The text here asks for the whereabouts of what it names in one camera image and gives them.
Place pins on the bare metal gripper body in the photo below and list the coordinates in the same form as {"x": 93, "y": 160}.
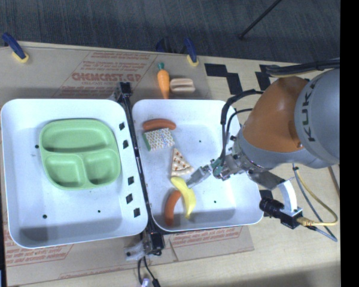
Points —
{"x": 227, "y": 167}

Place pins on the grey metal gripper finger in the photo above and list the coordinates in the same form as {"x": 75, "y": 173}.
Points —
{"x": 194, "y": 181}
{"x": 202, "y": 172}

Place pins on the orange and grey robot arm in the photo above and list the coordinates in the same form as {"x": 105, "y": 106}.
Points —
{"x": 275, "y": 121}

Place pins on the yellow banana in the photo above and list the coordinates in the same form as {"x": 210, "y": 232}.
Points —
{"x": 188, "y": 196}

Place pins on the pizza slice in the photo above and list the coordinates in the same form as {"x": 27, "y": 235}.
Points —
{"x": 179, "y": 164}

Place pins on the white plastic tray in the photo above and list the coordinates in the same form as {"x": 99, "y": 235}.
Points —
{"x": 215, "y": 136}
{"x": 77, "y": 214}

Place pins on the orange-brown sausage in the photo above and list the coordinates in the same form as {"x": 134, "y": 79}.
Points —
{"x": 158, "y": 124}
{"x": 171, "y": 208}

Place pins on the white patterned packet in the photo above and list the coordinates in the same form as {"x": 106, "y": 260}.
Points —
{"x": 158, "y": 140}

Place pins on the thin black rod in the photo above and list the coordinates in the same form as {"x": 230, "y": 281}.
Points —
{"x": 137, "y": 163}

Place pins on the beige hot dog bun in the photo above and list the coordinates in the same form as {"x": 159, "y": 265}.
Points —
{"x": 182, "y": 85}

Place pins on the orange carrot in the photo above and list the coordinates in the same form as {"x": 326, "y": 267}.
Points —
{"x": 163, "y": 81}

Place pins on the green divided plate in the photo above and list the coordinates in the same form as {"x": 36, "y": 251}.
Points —
{"x": 77, "y": 154}

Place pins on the brown cardboard board, red print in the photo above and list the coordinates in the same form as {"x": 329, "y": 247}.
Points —
{"x": 77, "y": 70}

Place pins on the black cylinder on white bracket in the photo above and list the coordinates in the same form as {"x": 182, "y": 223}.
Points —
{"x": 279, "y": 212}

